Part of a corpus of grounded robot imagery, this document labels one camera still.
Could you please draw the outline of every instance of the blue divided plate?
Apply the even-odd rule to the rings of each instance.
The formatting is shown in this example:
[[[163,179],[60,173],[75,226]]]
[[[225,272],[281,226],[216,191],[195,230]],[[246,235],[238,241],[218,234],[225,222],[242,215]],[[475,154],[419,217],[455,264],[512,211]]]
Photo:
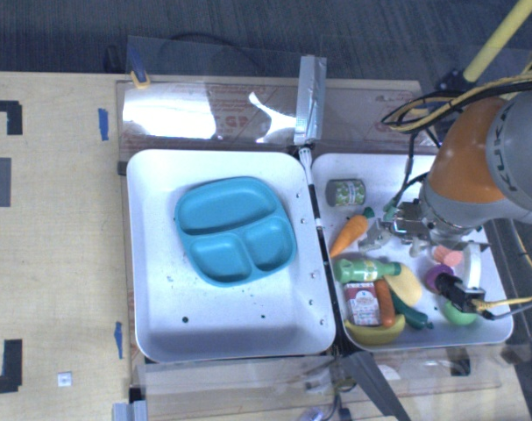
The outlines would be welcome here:
[[[176,227],[195,271],[230,287],[283,269],[296,253],[293,228],[279,198],[247,176],[191,189],[174,210]]]

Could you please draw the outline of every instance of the beige tabletop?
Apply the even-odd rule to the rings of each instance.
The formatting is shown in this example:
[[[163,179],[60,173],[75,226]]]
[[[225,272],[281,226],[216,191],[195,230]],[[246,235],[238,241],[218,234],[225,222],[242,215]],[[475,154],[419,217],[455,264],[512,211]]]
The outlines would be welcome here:
[[[0,420],[110,420],[112,404],[128,399],[116,97],[116,82],[124,78],[0,73],[0,100],[22,104],[24,125],[23,135],[8,136],[0,112],[0,158],[11,158],[11,206],[0,207],[0,374],[4,341],[23,342],[22,385],[0,394]],[[108,112],[108,140],[100,133],[99,110]],[[61,373],[72,375],[71,385],[58,384]],[[494,373],[492,388],[401,402],[412,419],[529,419],[514,370],[498,364]],[[369,401],[350,407],[355,419],[382,417]],[[215,419],[289,420],[300,413]]]

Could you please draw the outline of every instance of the green bottle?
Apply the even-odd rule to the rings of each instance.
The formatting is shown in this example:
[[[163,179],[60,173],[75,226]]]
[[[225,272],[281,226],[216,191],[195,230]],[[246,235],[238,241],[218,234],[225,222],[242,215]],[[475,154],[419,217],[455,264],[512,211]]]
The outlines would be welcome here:
[[[334,263],[334,275],[342,284],[347,282],[372,282],[383,275],[399,275],[402,268],[398,262],[383,263],[379,260],[339,259]]]

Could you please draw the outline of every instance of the green can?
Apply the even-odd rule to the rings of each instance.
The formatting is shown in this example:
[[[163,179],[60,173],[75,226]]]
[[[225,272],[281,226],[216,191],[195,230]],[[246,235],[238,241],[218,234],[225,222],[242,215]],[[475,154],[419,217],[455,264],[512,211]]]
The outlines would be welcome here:
[[[357,206],[365,202],[365,185],[360,179],[331,180],[326,185],[330,206]]]

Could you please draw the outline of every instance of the white tray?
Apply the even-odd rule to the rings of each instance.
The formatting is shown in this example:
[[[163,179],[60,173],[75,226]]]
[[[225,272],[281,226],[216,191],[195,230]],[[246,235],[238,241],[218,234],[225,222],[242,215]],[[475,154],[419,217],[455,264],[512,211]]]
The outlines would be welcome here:
[[[174,225],[189,189],[222,178],[259,178],[293,226],[295,259],[275,274],[231,288],[191,267]],[[304,170],[283,153],[145,150],[127,167],[135,326],[158,362],[320,353],[336,327]]]
[[[433,163],[433,156],[416,156],[414,170],[411,177],[429,171]],[[371,206],[378,218],[383,215],[383,206],[392,198],[401,186],[404,178],[405,155],[390,154],[344,154],[330,153],[318,157],[312,166],[313,177],[316,186],[318,206],[322,215],[324,235],[328,246],[347,221],[347,217],[355,213],[361,213],[365,206]],[[366,187],[365,204],[360,207],[330,207],[326,203],[324,191],[326,183],[331,179],[361,179]],[[418,197],[419,185],[412,186],[403,196],[402,201],[412,201]],[[467,239],[486,243],[484,231],[475,232]],[[422,280],[425,272],[436,264],[428,254],[422,253],[412,259],[409,256],[409,246],[402,245],[401,241],[394,237],[389,243],[379,250],[372,250],[367,254],[368,258],[386,261],[398,261],[409,266],[412,271]],[[358,242],[345,251],[351,257],[358,255]],[[487,248],[481,256],[482,274],[480,287],[486,290],[486,300],[497,301],[506,299],[505,291],[501,285],[500,277],[493,261],[491,248]],[[461,266],[455,267],[455,274],[463,277]],[[336,282],[337,300],[339,302],[342,319],[348,317],[344,299],[343,286]],[[474,323],[467,326],[452,325],[442,315],[441,304],[444,299],[436,296],[424,288],[422,299],[415,306],[416,309],[426,313],[435,328],[417,331],[406,326],[404,332],[393,343],[384,346],[362,346],[353,341],[356,346],[368,351],[404,350],[412,348],[441,347],[441,346],[468,346],[500,343],[509,338],[513,330],[511,317],[495,321],[478,318]],[[501,313],[506,307],[499,307]]]

